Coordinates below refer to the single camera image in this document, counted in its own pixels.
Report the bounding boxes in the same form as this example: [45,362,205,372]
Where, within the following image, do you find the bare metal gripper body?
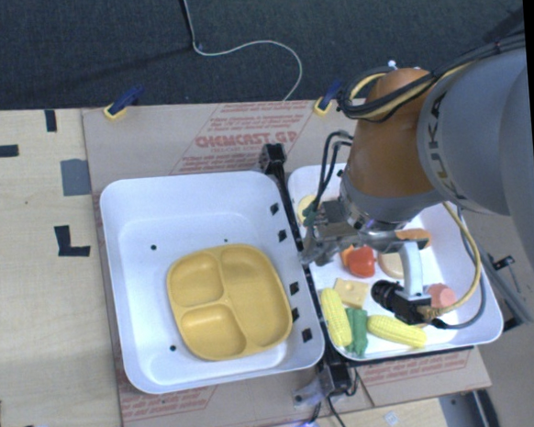
[310,195,393,254]

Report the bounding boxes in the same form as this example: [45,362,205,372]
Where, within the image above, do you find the red bell pepper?
[339,242,378,280]

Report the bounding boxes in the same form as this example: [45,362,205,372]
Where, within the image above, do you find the yellow and white round toy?
[295,193,320,226]

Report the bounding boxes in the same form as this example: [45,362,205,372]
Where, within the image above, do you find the yellow cheese wedge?
[332,275,373,312]

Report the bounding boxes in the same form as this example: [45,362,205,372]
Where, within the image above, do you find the yellow corn cob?
[365,309,429,353]
[319,286,354,349]

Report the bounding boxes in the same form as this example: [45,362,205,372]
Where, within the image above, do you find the pale bread slice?
[376,249,407,281]

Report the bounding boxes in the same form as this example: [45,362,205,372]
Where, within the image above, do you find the yellow divided plate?
[162,239,297,365]

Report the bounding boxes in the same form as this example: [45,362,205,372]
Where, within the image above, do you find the green pea pod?
[342,306,373,359]

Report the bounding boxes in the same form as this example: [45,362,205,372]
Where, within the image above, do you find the pink sausage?
[426,281,459,309]

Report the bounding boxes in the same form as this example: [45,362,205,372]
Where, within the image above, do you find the white plastic tray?
[285,150,507,367]
[97,163,330,399]

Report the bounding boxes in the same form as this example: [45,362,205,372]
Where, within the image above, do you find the brown cardboard board red print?
[80,78,496,427]

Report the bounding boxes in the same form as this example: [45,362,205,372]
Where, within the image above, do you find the black cylinder on white bracket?
[367,236,438,330]

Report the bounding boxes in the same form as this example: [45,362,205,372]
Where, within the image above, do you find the black block with thin wires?
[322,357,359,397]
[257,142,289,176]

